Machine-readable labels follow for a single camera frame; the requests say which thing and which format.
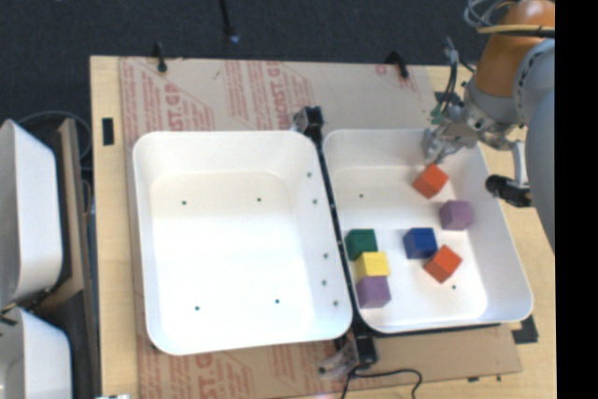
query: red block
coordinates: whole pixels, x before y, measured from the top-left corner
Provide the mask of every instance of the red block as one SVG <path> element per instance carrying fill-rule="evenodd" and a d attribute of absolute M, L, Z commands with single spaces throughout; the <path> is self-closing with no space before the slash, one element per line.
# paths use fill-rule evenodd
<path fill-rule="evenodd" d="M 442 171 L 437 164 L 429 164 L 426 169 L 415 178 L 413 188 L 423 194 L 426 198 L 432 198 L 443 189 L 447 181 L 449 181 L 449 175 Z"/>
<path fill-rule="evenodd" d="M 436 281 L 444 283 L 461 264 L 462 258 L 447 245 L 443 245 L 423 269 Z"/>

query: white tray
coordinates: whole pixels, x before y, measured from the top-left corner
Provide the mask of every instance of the white tray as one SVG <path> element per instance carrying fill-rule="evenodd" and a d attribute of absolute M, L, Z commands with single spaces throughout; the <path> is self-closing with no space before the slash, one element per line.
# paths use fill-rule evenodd
<path fill-rule="evenodd" d="M 489 175 L 479 147 L 449 156 L 439 165 L 448 184 L 426 199 L 411 183 L 424 167 L 423 130 L 346 130 L 325 140 L 343 237 L 354 228 L 374 229 L 378 249 L 387 252 L 392 300 L 361 309 L 363 320 L 384 334 L 520 321 L 533 297 L 498 199 L 485 190 Z M 475 222 L 467 230 L 445 231 L 438 209 L 448 200 L 469 201 Z M 425 260 L 408 260 L 403 235 L 432 227 L 438 247 L 450 246 L 463 262 L 440 284 L 422 270 Z M 354 271 L 351 267 L 354 285 Z"/>
<path fill-rule="evenodd" d="M 0 308 L 55 284 L 63 262 L 56 161 L 7 120 L 0 128 Z"/>
<path fill-rule="evenodd" d="M 133 152 L 146 321 L 171 354 L 332 339 L 352 309 L 312 142 L 154 132 Z"/>
<path fill-rule="evenodd" d="M 0 399 L 70 399 L 71 354 L 66 334 L 13 308 L 0 322 Z"/>

